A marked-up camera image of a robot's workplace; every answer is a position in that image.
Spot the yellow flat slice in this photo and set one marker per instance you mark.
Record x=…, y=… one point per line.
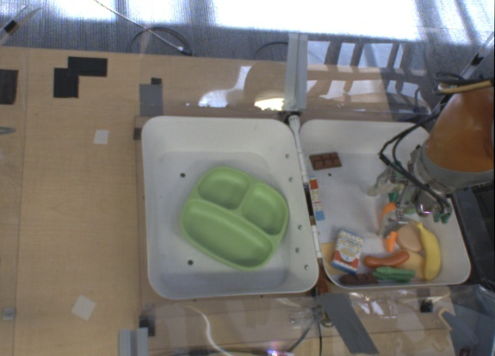
x=327, y=252

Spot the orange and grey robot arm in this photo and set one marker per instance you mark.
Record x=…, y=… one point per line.
x=462, y=141

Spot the brown chocolate bar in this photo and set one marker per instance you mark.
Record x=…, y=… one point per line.
x=357, y=279
x=325, y=161

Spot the green asparagus bundle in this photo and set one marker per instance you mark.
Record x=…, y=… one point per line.
x=394, y=274

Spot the yellow banana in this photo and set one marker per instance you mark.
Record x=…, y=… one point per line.
x=431, y=254

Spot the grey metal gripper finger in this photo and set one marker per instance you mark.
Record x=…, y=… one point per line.
x=388, y=227
x=400, y=213

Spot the beige bread roll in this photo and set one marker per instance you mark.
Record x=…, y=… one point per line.
x=410, y=238

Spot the white plastic tray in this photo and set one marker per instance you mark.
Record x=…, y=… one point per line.
x=166, y=254
x=348, y=199

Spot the green divided plate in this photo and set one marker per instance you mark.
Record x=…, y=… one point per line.
x=228, y=230

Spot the red sausage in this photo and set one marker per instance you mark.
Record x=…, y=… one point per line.
x=386, y=259

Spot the orange carrot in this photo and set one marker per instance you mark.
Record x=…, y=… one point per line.
x=390, y=242

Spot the yellow rounded toy food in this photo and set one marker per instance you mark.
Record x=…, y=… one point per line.
x=414, y=262

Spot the red white and blue carton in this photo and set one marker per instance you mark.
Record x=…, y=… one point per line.
x=347, y=252

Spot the white carton with coloured print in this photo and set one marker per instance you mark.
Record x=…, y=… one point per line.
x=316, y=199

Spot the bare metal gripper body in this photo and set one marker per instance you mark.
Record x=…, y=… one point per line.
x=419, y=192

